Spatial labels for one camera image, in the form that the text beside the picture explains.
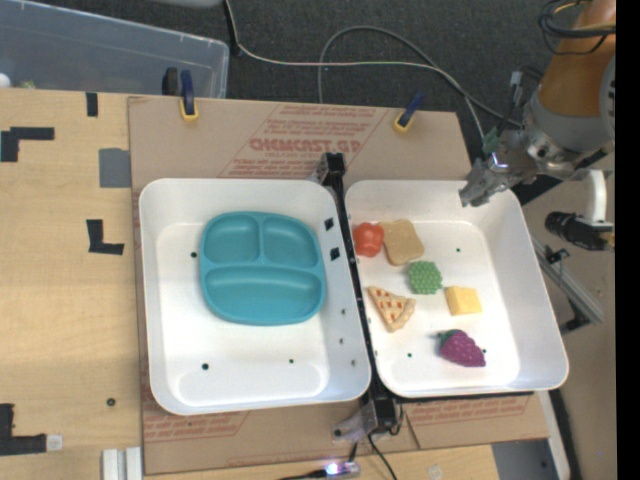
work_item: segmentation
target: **toy bread slice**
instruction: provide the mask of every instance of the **toy bread slice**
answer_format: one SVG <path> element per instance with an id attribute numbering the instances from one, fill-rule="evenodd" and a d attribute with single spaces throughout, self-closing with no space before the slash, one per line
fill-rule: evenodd
<path id="1" fill-rule="evenodd" d="M 404 265 L 424 254 L 424 245 L 410 221 L 401 219 L 380 225 L 384 229 L 384 247 L 392 265 Z"/>
<path id="2" fill-rule="evenodd" d="M 377 286 L 369 286 L 367 291 L 376 305 L 387 331 L 394 332 L 401 329 L 413 315 L 416 305 L 415 299 L 389 293 Z"/>

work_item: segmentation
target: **red tomato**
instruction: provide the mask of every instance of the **red tomato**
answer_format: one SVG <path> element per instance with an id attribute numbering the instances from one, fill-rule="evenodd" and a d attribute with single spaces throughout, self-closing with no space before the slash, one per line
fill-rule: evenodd
<path id="1" fill-rule="evenodd" d="M 364 222 L 353 230 L 356 254 L 372 258 L 382 249 L 384 229 L 379 224 Z"/>

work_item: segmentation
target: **cardboard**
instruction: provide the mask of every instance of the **cardboard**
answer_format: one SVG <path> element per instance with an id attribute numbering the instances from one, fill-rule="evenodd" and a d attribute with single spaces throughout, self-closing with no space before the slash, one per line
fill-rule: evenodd
<path id="1" fill-rule="evenodd" d="M 358 401 L 181 417 L 153 400 L 137 200 L 148 183 L 161 178 L 306 179 L 324 152 L 345 155 L 346 189 L 364 179 L 462 179 L 470 164 L 457 119 L 419 111 L 411 129 L 398 134 L 392 124 L 401 109 L 234 100 L 197 104 L 199 118 L 187 122 L 177 98 L 128 101 L 145 472 L 346 457 L 352 445 L 333 441 L 331 428 L 352 416 Z M 464 403 L 408 404 L 400 433 L 383 438 L 380 449 L 405 452 L 548 435 L 535 396 L 501 398 L 497 405 Z M 369 452 L 363 443 L 359 453 Z"/>

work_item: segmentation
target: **wooden table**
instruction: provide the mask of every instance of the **wooden table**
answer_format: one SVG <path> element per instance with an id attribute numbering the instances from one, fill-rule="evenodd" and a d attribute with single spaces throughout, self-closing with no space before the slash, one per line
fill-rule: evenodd
<path id="1" fill-rule="evenodd" d="M 0 90 L 0 130 L 54 127 L 0 163 L 0 403 L 15 404 L 14 436 L 60 434 L 60 451 L 0 457 L 0 479 L 100 478 L 100 454 L 142 445 L 130 188 L 101 188 L 98 151 L 129 148 L 127 96 Z M 90 254 L 87 219 L 122 255 Z M 364 479 L 390 478 L 376 456 Z M 399 479 L 497 479 L 491 447 L 395 453 Z M 165 475 L 276 479 L 319 462 Z"/>

